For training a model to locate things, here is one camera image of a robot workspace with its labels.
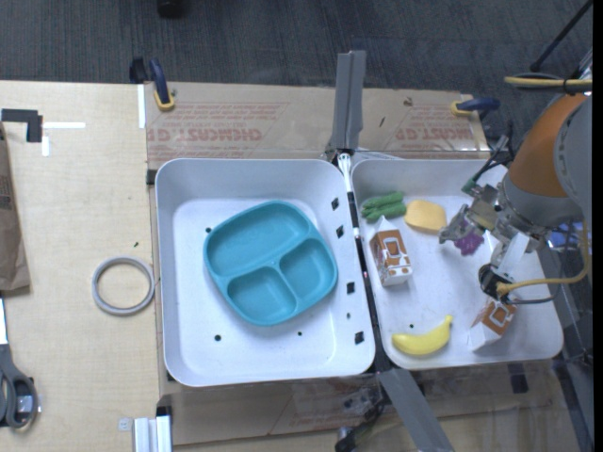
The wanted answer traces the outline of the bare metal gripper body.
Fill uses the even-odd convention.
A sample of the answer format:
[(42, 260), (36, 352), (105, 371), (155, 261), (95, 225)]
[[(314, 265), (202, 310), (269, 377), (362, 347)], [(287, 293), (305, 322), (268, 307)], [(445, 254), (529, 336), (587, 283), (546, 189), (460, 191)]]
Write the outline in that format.
[(516, 236), (522, 235), (528, 239), (525, 251), (539, 250), (546, 243), (547, 230), (512, 203), (512, 193), (510, 184), (478, 187), (470, 206), (470, 220), (502, 246), (510, 245)]

